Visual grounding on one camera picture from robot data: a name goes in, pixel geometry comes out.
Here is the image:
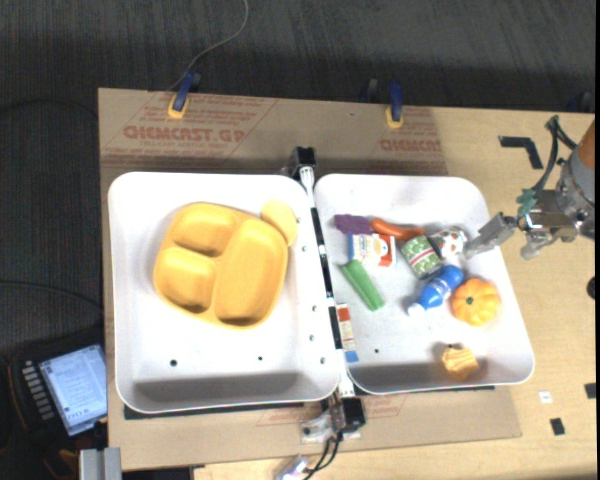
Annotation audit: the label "blue and white bottle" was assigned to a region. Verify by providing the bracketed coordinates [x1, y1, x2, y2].
[405, 264, 466, 318]

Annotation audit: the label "green celery stick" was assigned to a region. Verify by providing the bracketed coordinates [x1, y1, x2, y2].
[338, 259, 387, 313]

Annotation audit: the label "orange waffle piece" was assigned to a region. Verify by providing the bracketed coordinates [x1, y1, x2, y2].
[439, 343, 480, 381]

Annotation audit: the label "white can with red dots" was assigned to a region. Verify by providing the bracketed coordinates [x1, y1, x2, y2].
[427, 227, 469, 261]

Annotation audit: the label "orange pumpkin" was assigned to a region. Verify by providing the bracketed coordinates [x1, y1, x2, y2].
[449, 277, 503, 327]

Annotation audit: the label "orange sausage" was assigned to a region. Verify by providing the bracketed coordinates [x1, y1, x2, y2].
[369, 217, 427, 243]

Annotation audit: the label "green and white striped can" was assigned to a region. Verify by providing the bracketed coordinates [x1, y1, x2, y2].
[399, 234, 444, 281]

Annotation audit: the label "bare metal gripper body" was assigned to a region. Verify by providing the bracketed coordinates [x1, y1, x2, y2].
[518, 177, 597, 243]

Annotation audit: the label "thin black and white rod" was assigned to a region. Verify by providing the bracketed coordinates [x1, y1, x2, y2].
[298, 166, 357, 399]

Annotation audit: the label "white and red carton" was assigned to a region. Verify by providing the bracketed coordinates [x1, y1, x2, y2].
[346, 232, 398, 269]

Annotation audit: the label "brown cardboard board red print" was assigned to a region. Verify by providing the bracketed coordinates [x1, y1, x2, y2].
[97, 87, 524, 472]

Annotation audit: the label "red white blue packet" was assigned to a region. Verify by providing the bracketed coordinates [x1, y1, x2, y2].
[334, 302, 361, 365]

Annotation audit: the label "purple grapes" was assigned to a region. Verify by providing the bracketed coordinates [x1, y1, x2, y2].
[333, 213, 377, 236]

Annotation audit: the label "yellow divided plate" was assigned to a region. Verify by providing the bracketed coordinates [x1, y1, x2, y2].
[151, 201, 290, 331]

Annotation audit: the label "white plastic tray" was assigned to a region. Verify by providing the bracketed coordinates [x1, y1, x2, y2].
[311, 172, 537, 397]
[106, 169, 343, 415]

